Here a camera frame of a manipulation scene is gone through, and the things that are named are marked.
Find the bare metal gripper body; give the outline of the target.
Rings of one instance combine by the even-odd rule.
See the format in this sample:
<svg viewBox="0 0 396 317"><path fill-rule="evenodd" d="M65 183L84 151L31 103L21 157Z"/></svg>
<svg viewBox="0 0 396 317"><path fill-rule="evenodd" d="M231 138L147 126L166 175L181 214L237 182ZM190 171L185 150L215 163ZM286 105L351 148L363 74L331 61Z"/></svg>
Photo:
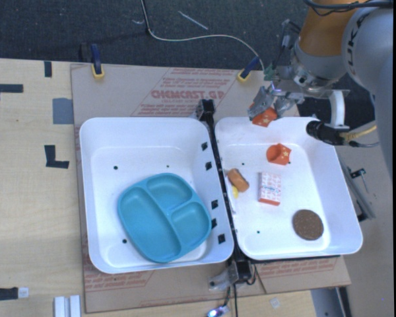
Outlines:
<svg viewBox="0 0 396 317"><path fill-rule="evenodd" d="M264 79L271 85L268 94L274 107L291 107L307 98L328 99L334 92L334 81L317 77L302 65L268 66Z"/></svg>

